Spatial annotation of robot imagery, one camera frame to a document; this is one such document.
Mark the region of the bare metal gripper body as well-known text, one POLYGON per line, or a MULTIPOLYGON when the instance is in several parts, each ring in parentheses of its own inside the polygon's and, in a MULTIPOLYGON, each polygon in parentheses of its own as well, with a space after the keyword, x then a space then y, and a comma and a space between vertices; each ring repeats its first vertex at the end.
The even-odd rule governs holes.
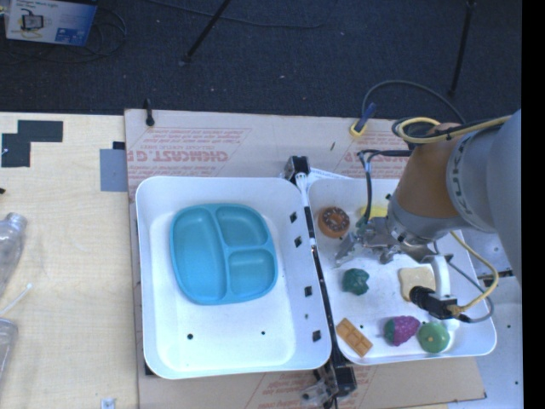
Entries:
POLYGON ((426 257, 433 254, 431 240, 407 230, 403 224, 390 217, 373 217, 357 227, 361 242, 379 253, 385 247, 398 247, 409 257, 426 257))

